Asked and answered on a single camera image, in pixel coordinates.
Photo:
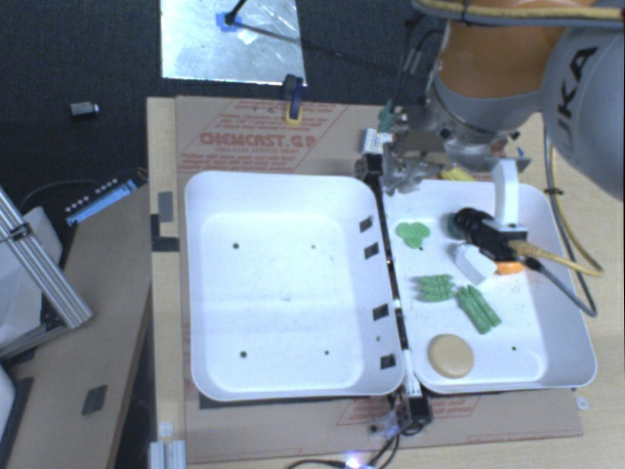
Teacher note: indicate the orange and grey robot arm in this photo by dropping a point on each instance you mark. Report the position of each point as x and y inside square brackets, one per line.
[493, 42]

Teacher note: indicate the white plastic tray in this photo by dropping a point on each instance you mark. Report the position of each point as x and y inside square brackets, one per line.
[278, 291]
[517, 315]

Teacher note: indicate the green pea pods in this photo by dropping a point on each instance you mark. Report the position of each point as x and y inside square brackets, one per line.
[434, 288]

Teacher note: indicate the small white printed carton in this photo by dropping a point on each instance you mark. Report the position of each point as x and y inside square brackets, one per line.
[376, 141]

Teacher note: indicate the yellow toy corn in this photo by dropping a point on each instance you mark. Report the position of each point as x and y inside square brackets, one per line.
[459, 174]

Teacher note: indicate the black cylinder on white bracket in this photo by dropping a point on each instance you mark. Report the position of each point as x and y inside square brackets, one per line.
[488, 235]

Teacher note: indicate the green asparagus bunch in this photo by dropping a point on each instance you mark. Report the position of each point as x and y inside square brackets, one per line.
[479, 311]

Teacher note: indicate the brown cardboard board red print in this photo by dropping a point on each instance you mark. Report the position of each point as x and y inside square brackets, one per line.
[293, 130]

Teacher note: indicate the tan round biscuit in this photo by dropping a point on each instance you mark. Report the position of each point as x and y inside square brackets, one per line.
[450, 356]

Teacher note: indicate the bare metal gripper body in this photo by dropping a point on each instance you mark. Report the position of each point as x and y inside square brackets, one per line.
[459, 147]

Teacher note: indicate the green flat broccoli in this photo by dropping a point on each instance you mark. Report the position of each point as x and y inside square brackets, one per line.
[411, 232]

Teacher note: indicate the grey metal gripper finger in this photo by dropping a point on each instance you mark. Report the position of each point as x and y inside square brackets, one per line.
[394, 179]
[415, 174]

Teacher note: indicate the dark green round toy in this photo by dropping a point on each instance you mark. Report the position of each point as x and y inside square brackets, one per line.
[451, 226]

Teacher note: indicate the orange toy food piece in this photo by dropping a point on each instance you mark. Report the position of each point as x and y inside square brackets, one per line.
[509, 268]

